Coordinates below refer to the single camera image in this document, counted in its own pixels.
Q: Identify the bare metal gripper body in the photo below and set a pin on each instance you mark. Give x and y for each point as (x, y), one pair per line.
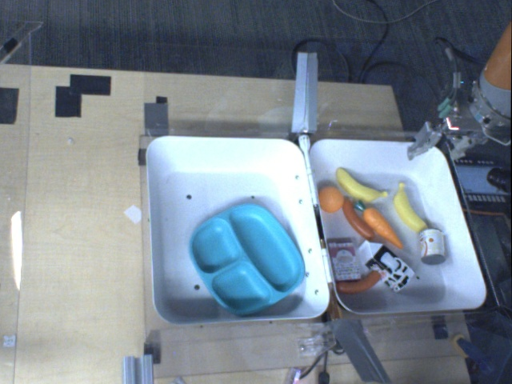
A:
(490, 123)

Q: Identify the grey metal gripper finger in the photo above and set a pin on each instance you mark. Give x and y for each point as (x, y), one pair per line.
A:
(464, 142)
(423, 139)

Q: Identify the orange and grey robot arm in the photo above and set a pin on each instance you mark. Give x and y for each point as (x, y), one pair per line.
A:
(501, 66)

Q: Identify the yellow banana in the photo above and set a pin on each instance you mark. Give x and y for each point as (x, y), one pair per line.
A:
(355, 187)
(407, 212)

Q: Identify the orange carrot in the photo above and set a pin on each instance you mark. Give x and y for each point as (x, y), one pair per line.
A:
(380, 224)

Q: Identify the brown sausage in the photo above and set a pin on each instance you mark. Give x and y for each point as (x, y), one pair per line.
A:
(358, 285)
(356, 220)

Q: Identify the white printed cup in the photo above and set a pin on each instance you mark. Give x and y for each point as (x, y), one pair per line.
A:
(433, 246)

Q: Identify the orange toy fruit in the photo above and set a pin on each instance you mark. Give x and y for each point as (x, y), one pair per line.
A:
(331, 199)

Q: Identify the black and white carton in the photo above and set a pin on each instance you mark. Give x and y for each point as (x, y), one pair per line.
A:
(394, 272)

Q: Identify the red and white carton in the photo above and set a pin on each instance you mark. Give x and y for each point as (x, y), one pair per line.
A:
(345, 260)

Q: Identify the white plastic tray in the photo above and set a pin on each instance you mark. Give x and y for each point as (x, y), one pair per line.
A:
(224, 174)
(448, 286)

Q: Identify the blue divided plate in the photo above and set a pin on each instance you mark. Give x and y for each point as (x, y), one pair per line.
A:
(256, 238)

